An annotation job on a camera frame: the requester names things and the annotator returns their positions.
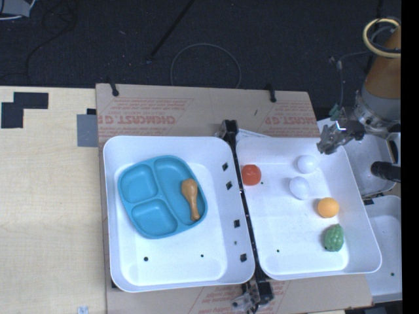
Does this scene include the red tomato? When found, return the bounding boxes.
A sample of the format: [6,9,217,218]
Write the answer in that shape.
[240,164,263,186]

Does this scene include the white egg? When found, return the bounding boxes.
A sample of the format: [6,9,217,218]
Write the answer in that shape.
[288,176,311,201]
[297,154,319,174]

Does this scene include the thin black rod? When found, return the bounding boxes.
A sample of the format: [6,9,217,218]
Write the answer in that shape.
[228,132,266,287]

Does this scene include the orange ball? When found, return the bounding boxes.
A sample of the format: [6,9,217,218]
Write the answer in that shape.
[316,196,340,219]

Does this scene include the black block with thin wires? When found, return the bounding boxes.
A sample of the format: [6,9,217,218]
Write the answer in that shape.
[219,119,239,141]
[254,280,274,306]

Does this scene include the black cylinder on white bracket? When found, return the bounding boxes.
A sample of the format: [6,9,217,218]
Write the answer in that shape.
[370,131,402,184]

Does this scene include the brown cardboard board red print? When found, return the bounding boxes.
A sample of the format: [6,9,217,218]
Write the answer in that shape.
[95,83,374,314]

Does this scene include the blue divided plate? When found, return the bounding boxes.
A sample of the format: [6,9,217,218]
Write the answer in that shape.
[117,154,209,240]

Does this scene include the brown chicken drumstick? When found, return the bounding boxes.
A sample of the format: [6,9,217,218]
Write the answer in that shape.
[180,178,202,222]

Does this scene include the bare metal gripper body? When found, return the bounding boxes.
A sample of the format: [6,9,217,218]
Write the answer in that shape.
[340,109,401,142]

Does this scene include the green bumpy fruit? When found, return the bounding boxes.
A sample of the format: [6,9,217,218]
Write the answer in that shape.
[323,223,346,253]

